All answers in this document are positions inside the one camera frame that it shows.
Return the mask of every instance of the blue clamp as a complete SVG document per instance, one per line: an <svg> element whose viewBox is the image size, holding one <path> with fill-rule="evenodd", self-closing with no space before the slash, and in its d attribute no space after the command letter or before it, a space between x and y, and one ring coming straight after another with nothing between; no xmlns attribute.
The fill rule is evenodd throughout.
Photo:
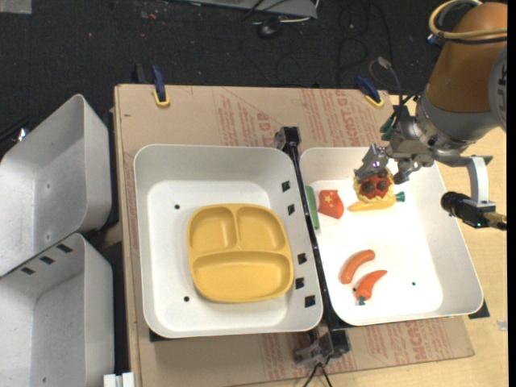
<svg viewBox="0 0 516 387"><path fill-rule="evenodd" d="M170 99L167 92L164 89L164 79L161 73L160 66L157 64L152 65L152 81L154 82L155 89L152 91L154 94L154 100L159 107L167 107L170 105Z"/></svg>
<svg viewBox="0 0 516 387"><path fill-rule="evenodd" d="M381 107L384 104L384 100L380 97L378 90L374 87L374 84L366 77L363 77L360 73L356 74L355 83L360 90L365 94L366 100L376 107Z"/></svg>

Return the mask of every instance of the white tray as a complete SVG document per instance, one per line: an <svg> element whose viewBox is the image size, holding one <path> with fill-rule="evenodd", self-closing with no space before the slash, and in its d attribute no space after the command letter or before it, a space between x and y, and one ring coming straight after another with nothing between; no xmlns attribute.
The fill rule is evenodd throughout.
<svg viewBox="0 0 516 387"><path fill-rule="evenodd" d="M114 369L109 263L81 235L0 281L0 385L98 387Z"/></svg>
<svg viewBox="0 0 516 387"><path fill-rule="evenodd" d="M318 276L286 154L274 148L149 145L135 157L135 187L144 315L154 332L182 338L307 331L318 325L323 314ZM224 304L196 292L189 273L187 223L195 210L220 203L262 205L281 218L294 263L294 284L286 294ZM295 209L292 214L289 206ZM298 257L306 261L300 263Z"/></svg>
<svg viewBox="0 0 516 387"><path fill-rule="evenodd" d="M300 159L305 185L337 189L344 203L340 220L319 214L319 250L331 304L346 323L362 326L420 318L471 314L480 309L483 293L456 218L441 208L446 192L436 165L410 175L394 186L406 201L388 209L351 212L357 201L354 172L367 148L311 148ZM393 173L395 162L389 162ZM345 261L363 249L377 256L360 267L350 285L339 281ZM352 287L376 269L387 275L373 288L372 298L359 306Z"/></svg>
<svg viewBox="0 0 516 387"><path fill-rule="evenodd" d="M0 277L111 209L106 125L77 94L12 147L0 164Z"/></svg>

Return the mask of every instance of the red packet with star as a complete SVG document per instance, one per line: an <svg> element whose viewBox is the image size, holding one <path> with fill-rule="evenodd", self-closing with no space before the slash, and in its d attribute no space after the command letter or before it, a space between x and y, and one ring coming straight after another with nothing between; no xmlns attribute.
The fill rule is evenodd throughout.
<svg viewBox="0 0 516 387"><path fill-rule="evenodd" d="M340 219L344 213L344 204L335 189L323 189L319 192L319 208L320 214Z"/></svg>

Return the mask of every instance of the yellow plate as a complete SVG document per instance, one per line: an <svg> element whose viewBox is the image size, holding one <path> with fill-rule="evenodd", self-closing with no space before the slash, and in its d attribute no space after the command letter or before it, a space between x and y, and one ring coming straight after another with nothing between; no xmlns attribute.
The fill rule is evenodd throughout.
<svg viewBox="0 0 516 387"><path fill-rule="evenodd" d="M269 208L205 206L188 222L189 268L198 292L215 302L279 297L293 282L283 223Z"/></svg>

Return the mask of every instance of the table surface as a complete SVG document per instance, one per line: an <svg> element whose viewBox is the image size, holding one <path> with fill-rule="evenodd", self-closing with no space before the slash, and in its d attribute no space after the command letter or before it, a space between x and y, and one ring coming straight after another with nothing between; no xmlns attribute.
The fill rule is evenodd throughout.
<svg viewBox="0 0 516 387"><path fill-rule="evenodd" d="M413 103L408 106L413 110ZM497 212L506 214L506 133L501 128L492 130L483 139L472 145L465 155L494 157L487 166L489 199L496 202ZM453 169L442 164L437 165L447 190L469 194L469 176L466 168ZM386 385L502 387L509 384L508 331L506 329L508 319L507 232L493 228L476 230L463 223L460 224L460 228L484 290L490 314L489 317L483 318L464 318L475 355L462 359L331 374L330 380L334 387L383 387ZM133 346L130 349L130 356L133 361L136 361L138 353L134 351L134 346L137 346L138 342L133 332L134 323L131 322L134 317L131 316L130 311L128 319L130 320L128 323L129 344ZM296 379L258 385L300 387L305 382L306 379ZM310 383L310 386L314 387L326 385L327 383L321 375L317 375Z"/></svg>

